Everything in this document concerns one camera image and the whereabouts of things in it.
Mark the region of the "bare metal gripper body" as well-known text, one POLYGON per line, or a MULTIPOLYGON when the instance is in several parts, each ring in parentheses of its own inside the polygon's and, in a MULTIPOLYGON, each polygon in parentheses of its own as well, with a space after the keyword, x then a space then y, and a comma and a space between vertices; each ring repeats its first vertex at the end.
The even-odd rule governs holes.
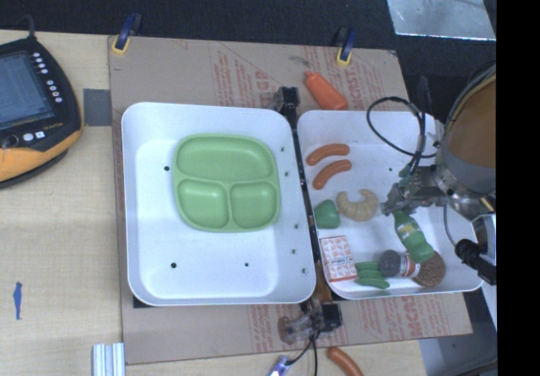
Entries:
POLYGON ((491 169, 472 168, 452 171, 445 166, 416 169, 404 184, 395 184, 400 192, 400 208, 406 199, 422 199, 423 207, 447 207, 465 219, 496 213, 495 175, 491 169))

